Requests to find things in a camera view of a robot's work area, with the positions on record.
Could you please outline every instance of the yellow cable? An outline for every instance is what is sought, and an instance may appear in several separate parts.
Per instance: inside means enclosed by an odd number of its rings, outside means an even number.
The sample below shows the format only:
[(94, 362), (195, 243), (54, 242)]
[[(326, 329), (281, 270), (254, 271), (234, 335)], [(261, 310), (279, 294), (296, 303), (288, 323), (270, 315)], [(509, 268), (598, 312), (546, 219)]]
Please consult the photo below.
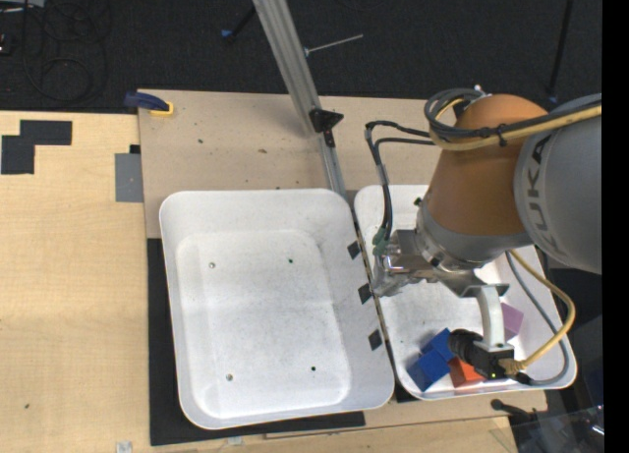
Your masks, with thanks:
[(535, 278), (537, 278), (540, 282), (542, 282), (551, 292), (553, 292), (556, 296), (561, 299), (568, 307), (568, 313), (566, 315), (566, 320), (561, 326), (559, 330), (552, 336), (548, 341), (546, 341), (541, 347), (539, 347), (530, 357), (525, 359), (524, 361), (516, 361), (514, 359), (503, 359), (499, 361), (499, 364), (505, 368), (505, 372), (507, 374), (513, 375), (517, 374), (521, 370), (524, 370), (526, 367), (530, 366), (534, 361), (539, 359), (542, 355), (544, 355), (548, 350), (550, 350), (554, 345), (556, 345), (559, 340), (570, 330), (572, 324), (574, 323), (574, 319), (576, 316), (575, 306), (570, 296), (568, 296), (565, 292), (559, 289), (552, 282), (547, 280), (545, 277), (541, 276), (537, 273), (526, 261), (522, 259), (522, 257), (516, 251), (509, 251), (509, 253), (516, 258), (516, 260)]
[[(439, 111), (439, 113), (437, 114), (437, 119), (438, 119), (438, 116), (443, 114), (445, 110), (447, 110), (449, 107), (451, 107), (455, 103), (458, 103), (459, 101), (461, 101), (461, 99), (455, 100), (451, 102), (450, 104), (444, 106), (443, 109)], [(536, 134), (537, 132), (543, 132), (546, 130), (554, 130), (556, 128), (565, 127), (567, 125), (571, 125), (579, 121), (596, 118), (601, 115), (601, 112), (602, 112), (602, 106), (597, 105), (596, 107), (592, 107), (590, 109), (584, 109), (582, 111), (577, 111), (571, 114), (566, 114), (565, 116), (554, 119), (552, 121), (546, 121), (545, 123), (529, 126), (526, 128), (522, 128), (520, 130), (512, 130), (511, 132), (505, 132), (504, 134), (502, 134), (502, 138), (505, 139), (506, 141), (509, 141), (513, 139), (519, 139), (521, 137), (527, 137), (529, 135)], [(430, 138), (435, 144), (447, 150), (471, 150), (471, 149), (476, 149), (479, 147), (485, 147), (486, 145), (500, 143), (499, 136), (491, 136), (485, 139), (480, 138), (480, 139), (473, 139), (473, 140), (459, 139), (453, 142), (448, 142), (442, 139), (441, 137), (439, 137), (432, 128), (430, 128), (429, 133), (430, 133)]]

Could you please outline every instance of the black bracket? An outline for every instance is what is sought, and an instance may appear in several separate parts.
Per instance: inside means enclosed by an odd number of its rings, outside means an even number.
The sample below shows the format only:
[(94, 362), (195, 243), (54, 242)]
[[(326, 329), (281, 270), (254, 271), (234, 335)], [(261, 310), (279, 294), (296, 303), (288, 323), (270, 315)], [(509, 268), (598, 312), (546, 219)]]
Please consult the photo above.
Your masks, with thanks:
[(313, 109), (309, 115), (314, 126), (314, 131), (323, 133), (323, 138), (328, 147), (335, 147), (332, 128), (343, 119), (343, 115), (338, 112), (324, 111), (323, 109)]

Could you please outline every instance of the blue object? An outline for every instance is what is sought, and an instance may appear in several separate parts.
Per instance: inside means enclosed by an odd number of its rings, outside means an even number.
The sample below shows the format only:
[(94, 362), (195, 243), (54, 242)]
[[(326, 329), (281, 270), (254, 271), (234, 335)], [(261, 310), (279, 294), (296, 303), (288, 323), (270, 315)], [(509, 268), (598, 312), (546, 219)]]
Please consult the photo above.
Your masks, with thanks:
[(439, 332), (436, 336), (434, 336), (424, 348), (422, 348), (422, 353), (426, 354), (435, 350), (438, 354), (446, 361), (451, 361), (454, 359), (454, 354), (450, 352), (448, 348), (448, 337), (450, 336), (450, 329), (447, 327)]
[(420, 356), (416, 362), (408, 368), (409, 375), (423, 392), (433, 383), (450, 373), (448, 362), (441, 357), (436, 350), (432, 350)]
[(161, 98), (138, 91), (127, 91), (123, 105), (125, 107), (140, 107), (150, 111), (167, 111), (170, 108), (168, 103)]

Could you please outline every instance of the white tray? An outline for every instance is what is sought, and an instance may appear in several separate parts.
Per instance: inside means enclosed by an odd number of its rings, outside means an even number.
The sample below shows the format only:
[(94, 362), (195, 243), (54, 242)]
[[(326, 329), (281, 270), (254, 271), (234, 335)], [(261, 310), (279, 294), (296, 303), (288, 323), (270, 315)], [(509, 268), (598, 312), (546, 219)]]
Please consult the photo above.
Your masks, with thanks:
[[(415, 228), (417, 210), (414, 201), (423, 197), (428, 186), (391, 186), (394, 229)], [(367, 249), (370, 266), (373, 267), (372, 237), (382, 219), (383, 196), (381, 186), (368, 186), (360, 190), (354, 200), (356, 216), (361, 229), (363, 244)], [(530, 246), (519, 250), (519, 254), (536, 271), (543, 274), (535, 249)], [(516, 263), (519, 274), (527, 288), (533, 293), (555, 328), (561, 325), (554, 299), (544, 284), (531, 277)], [(477, 276), (486, 283), (507, 283), (508, 291), (501, 302), (518, 309), (524, 314), (519, 334), (508, 342), (514, 346), (515, 358), (526, 359), (545, 343), (553, 332), (543, 319), (535, 304), (518, 283), (506, 257), (503, 255), (477, 271)], [(444, 328), (469, 329), (483, 334), (481, 310), (476, 299), (461, 299), (441, 283), (407, 285), (400, 294), (379, 298), (382, 317), (387, 331), (397, 378), (404, 388), (419, 399), (433, 400), (462, 397), (486, 392), (515, 390), (558, 389), (569, 386), (577, 375), (576, 361), (570, 342), (564, 337), (567, 360), (564, 360), (559, 345), (555, 345), (540, 359), (527, 368), (533, 379), (547, 380), (541, 386), (528, 386), (511, 379), (499, 379), (470, 383), (465, 387), (454, 387), (447, 374), (426, 391), (415, 383), (407, 372), (408, 366), (417, 359), (420, 348)]]
[(161, 205), (181, 407), (226, 428), (376, 408), (394, 375), (348, 203), (328, 190)]

